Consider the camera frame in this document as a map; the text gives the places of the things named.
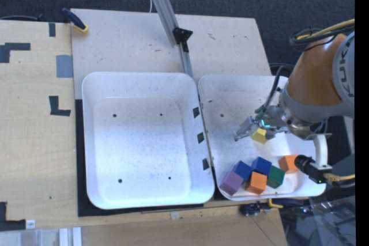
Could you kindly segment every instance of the purple cube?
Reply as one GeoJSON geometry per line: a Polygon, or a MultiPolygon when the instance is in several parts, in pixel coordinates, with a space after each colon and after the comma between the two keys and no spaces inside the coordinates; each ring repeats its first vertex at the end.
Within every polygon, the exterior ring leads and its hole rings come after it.
{"type": "Polygon", "coordinates": [[[248,180],[253,169],[246,163],[238,161],[238,163],[234,166],[233,171],[236,172],[239,176],[241,176],[243,180],[248,180]]]}
{"type": "Polygon", "coordinates": [[[241,184],[243,183],[243,178],[239,176],[236,172],[230,171],[227,176],[220,184],[219,188],[226,192],[228,195],[232,196],[238,191],[241,184]]]}
{"type": "Polygon", "coordinates": [[[253,171],[259,172],[263,175],[269,175],[272,162],[265,160],[262,157],[257,157],[251,164],[253,171]]]}

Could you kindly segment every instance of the blue clamp handle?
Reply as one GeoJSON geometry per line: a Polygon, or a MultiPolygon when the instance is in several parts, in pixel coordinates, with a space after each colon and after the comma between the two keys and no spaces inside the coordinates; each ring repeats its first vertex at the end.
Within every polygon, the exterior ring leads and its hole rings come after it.
{"type": "Polygon", "coordinates": [[[68,20],[70,20],[76,29],[78,29],[81,32],[86,32],[88,30],[88,26],[85,25],[80,18],[78,18],[74,13],[72,13],[69,9],[63,8],[62,9],[62,15],[66,17],[68,20]]]}

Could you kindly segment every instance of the orange cube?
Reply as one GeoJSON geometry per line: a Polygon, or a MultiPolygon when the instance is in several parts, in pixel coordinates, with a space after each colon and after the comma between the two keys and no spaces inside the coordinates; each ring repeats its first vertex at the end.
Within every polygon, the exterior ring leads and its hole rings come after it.
{"type": "Polygon", "coordinates": [[[286,155],[278,160],[279,167],[285,173],[295,173],[299,170],[299,168],[295,165],[295,159],[298,155],[286,155]]]}
{"type": "Polygon", "coordinates": [[[245,190],[255,194],[261,194],[265,191],[268,177],[259,172],[252,171],[250,178],[246,182],[245,190]]]}

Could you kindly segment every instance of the green cube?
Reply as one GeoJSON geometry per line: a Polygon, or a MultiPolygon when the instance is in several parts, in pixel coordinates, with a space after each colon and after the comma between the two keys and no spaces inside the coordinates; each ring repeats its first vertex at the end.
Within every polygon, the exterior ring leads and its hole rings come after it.
{"type": "Polygon", "coordinates": [[[284,173],[285,172],[282,169],[272,165],[272,167],[270,167],[266,185],[272,188],[279,187],[283,183],[284,173]]]}

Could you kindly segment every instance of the block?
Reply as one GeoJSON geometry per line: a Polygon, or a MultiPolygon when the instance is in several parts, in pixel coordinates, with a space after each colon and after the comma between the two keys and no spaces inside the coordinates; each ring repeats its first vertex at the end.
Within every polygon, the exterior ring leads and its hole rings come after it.
{"type": "Polygon", "coordinates": [[[227,176],[220,184],[219,188],[226,192],[228,195],[232,196],[238,191],[243,183],[243,178],[239,176],[236,172],[230,171],[227,176]]]}
{"type": "Polygon", "coordinates": [[[266,175],[253,171],[246,182],[245,190],[260,195],[265,191],[267,179],[266,175]]]}
{"type": "Polygon", "coordinates": [[[281,184],[283,184],[284,173],[284,170],[272,165],[272,167],[270,167],[266,185],[272,188],[279,187],[281,184]]]}
{"type": "Polygon", "coordinates": [[[256,129],[251,135],[251,138],[257,142],[266,143],[268,140],[266,139],[265,134],[266,130],[258,127],[258,129],[256,129]]]}
{"type": "Polygon", "coordinates": [[[253,169],[253,171],[262,173],[266,176],[269,175],[270,167],[272,167],[272,162],[262,157],[257,157],[251,164],[251,168],[253,169]]]}
{"type": "Polygon", "coordinates": [[[282,169],[286,174],[297,172],[299,170],[299,168],[297,168],[295,165],[295,158],[297,156],[298,155],[293,154],[293,155],[286,155],[280,158],[278,160],[280,169],[282,169]]]}
{"type": "Polygon", "coordinates": [[[247,181],[253,169],[246,163],[238,161],[238,163],[234,166],[233,171],[237,173],[239,176],[241,176],[244,181],[247,181]]]}

